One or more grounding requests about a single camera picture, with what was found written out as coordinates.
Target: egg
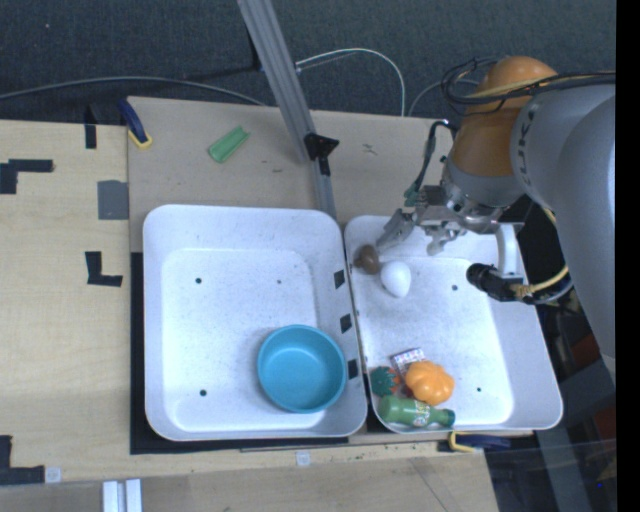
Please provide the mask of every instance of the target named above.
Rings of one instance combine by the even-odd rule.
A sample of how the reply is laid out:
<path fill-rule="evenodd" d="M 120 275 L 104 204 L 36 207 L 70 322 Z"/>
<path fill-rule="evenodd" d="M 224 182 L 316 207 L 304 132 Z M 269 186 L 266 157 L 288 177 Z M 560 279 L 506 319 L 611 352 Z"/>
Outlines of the egg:
<path fill-rule="evenodd" d="M 406 297 L 411 288 L 411 269 L 404 261 L 389 261 L 380 270 L 380 282 L 395 297 Z"/>

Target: black clamp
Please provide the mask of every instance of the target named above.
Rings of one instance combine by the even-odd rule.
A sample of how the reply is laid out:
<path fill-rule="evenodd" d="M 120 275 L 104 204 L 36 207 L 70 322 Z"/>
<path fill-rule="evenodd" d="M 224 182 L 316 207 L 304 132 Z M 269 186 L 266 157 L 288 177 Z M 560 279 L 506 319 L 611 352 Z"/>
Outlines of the black clamp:
<path fill-rule="evenodd" d="M 329 169 L 329 155 L 340 144 L 339 140 L 323 137 L 317 133 L 309 133 L 304 138 L 304 145 L 311 160 L 318 159 L 320 163 L 320 173 L 324 176 L 331 176 Z"/>

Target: white cable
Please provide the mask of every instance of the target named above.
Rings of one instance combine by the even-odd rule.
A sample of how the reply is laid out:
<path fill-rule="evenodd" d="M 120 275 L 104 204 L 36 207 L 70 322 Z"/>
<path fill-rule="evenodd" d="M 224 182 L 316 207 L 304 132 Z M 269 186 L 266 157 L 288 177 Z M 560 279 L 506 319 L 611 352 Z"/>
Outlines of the white cable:
<path fill-rule="evenodd" d="M 425 87 L 424 89 L 422 89 L 422 91 L 420 91 L 420 94 L 416 96 L 416 99 L 413 100 L 413 103 L 411 103 L 411 106 L 409 107 L 409 111 L 407 112 L 407 116 L 411 116 L 413 114 L 413 109 L 416 108 L 416 104 L 418 103 L 420 98 L 422 98 L 425 94 L 433 91 L 441 83 L 442 82 L 436 82 L 435 84 L 431 84 L 429 87 Z M 478 85 L 478 82 L 476 82 L 475 80 L 467 80 L 466 78 L 462 78 L 458 80 L 458 83 Z"/>
<path fill-rule="evenodd" d="M 400 105 L 400 115 L 402 117 L 404 117 L 404 105 L 405 105 L 405 86 L 404 86 L 404 78 L 402 78 L 402 73 L 400 72 L 400 69 L 398 69 L 398 66 L 395 65 L 395 63 L 386 55 L 383 55 L 380 52 L 377 52 L 375 50 L 369 50 L 367 48 L 343 48 L 341 50 L 333 50 L 331 52 L 326 52 L 326 53 L 321 53 L 320 55 L 314 55 L 313 57 L 308 57 L 306 59 L 300 60 L 298 62 L 296 62 L 296 69 L 298 72 L 301 72 L 303 70 L 303 65 L 307 64 L 309 62 L 313 62 L 316 60 L 321 60 L 324 59 L 326 57 L 332 57 L 334 55 L 340 55 L 340 54 L 350 54 L 350 53 L 369 53 L 371 55 L 376 55 L 378 57 L 380 57 L 381 59 L 384 59 L 386 62 L 388 62 L 391 66 L 393 66 L 393 69 L 396 71 L 396 73 L 398 74 L 398 78 L 400 79 L 400 87 L 402 90 L 402 95 L 401 95 L 401 105 Z M 331 62 L 334 59 L 330 59 L 326 62 L 323 62 L 323 64 L 327 63 L 327 62 Z"/>

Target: table surface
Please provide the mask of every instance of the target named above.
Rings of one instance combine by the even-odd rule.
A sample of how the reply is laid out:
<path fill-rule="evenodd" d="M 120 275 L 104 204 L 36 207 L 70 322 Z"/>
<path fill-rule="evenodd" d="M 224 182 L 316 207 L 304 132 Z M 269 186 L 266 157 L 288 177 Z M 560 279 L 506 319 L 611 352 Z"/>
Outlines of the table surface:
<path fill-rule="evenodd" d="M 20 172 L 17 193 L 0 195 L 0 434 L 13 437 L 11 465 L 60 468 L 65 482 L 294 467 L 294 449 L 129 454 L 130 253 L 141 249 L 145 212 L 168 202 L 314 207 L 308 166 L 296 159 L 277 109 L 146 98 L 132 103 L 145 113 L 150 135 L 156 130 L 153 149 L 139 150 L 119 126 L 98 125 L 97 147 L 87 149 L 83 125 L 0 122 L 0 162 L 52 159 L 55 165 L 52 173 Z M 183 112 L 177 125 L 202 117 L 190 112 L 214 116 L 218 133 L 206 134 L 203 142 L 239 123 L 252 132 L 250 139 L 224 164 L 191 147 L 163 154 L 158 148 L 170 136 L 162 119 L 167 105 Z M 338 221 L 390 215 L 401 206 L 432 121 L 313 116 L 319 133 L 341 140 L 330 158 Z M 436 166 L 450 143 L 448 135 L 439 135 Z M 180 165 L 206 171 L 184 186 Z M 218 186 L 209 187 L 206 197 L 193 196 L 189 190 L 202 191 L 199 180 L 207 178 Z M 159 188 L 163 179 L 171 186 Z M 99 218 L 98 183 L 110 180 L 129 183 L 129 220 Z M 123 276 L 122 285 L 88 285 L 87 251 L 100 251 L 103 274 Z M 313 465 L 447 456 L 422 439 L 363 429 L 347 445 L 309 452 Z M 452 458 L 458 457 L 473 466 L 473 478 L 464 482 L 469 506 L 477 506 L 475 494 L 494 510 L 484 457 Z M 451 484 L 452 492 L 459 483 Z"/>

